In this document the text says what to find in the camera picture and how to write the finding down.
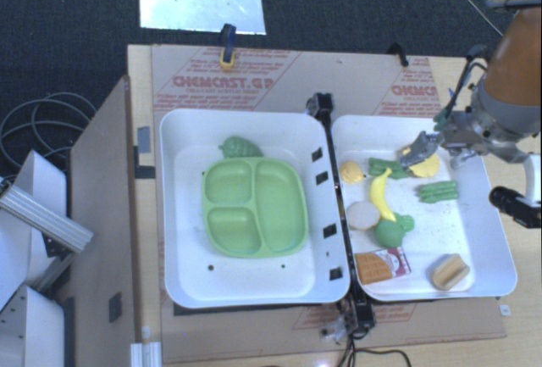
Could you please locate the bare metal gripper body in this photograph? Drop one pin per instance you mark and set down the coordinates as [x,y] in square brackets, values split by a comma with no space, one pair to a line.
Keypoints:
[480,138]

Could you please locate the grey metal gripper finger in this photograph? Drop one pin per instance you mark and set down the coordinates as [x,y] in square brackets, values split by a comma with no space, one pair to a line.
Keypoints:
[411,158]
[428,140]

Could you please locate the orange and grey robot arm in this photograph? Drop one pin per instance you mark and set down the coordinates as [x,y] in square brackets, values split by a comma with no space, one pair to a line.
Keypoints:
[514,60]

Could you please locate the yellow round flat biscuit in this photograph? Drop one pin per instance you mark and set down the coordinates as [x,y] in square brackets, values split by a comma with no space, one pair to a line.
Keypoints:
[427,168]

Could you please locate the yellow banana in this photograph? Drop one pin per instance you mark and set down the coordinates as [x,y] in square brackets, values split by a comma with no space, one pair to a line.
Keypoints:
[380,196]

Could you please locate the yellow crinkled chip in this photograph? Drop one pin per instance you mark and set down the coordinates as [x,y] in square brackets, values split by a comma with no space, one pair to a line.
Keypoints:
[350,173]

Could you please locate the white round bread slice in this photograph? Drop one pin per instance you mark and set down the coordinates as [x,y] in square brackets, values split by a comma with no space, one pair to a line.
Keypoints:
[362,216]

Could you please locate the green broccoli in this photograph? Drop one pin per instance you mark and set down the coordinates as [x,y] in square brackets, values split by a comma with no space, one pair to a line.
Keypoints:
[389,231]

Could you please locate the thin black and white rod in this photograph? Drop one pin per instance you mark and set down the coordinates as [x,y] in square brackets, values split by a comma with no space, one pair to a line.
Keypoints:
[339,196]

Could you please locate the white plastic tray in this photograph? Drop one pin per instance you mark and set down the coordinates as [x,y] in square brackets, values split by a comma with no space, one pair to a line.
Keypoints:
[457,238]
[186,272]

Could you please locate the red and white carton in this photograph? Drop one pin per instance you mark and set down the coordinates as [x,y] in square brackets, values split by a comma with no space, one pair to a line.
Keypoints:
[400,260]

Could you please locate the orange waffle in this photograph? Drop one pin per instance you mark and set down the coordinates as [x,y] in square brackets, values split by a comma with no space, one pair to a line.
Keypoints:
[372,268]

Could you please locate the tan hot dog bun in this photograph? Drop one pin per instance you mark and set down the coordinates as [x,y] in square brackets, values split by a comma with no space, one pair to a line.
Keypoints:
[449,272]

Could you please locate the green divided plate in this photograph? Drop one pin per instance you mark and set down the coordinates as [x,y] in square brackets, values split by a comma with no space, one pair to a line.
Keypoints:
[271,204]

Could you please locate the brown cardboard board red print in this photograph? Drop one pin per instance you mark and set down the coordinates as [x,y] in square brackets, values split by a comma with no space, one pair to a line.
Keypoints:
[275,73]

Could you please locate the green lettuce leaf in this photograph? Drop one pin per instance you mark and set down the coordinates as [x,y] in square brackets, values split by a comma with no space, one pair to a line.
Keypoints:
[239,148]

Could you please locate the black cylinder on white bracket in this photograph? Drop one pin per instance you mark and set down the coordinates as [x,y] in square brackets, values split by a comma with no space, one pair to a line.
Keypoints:
[512,200]

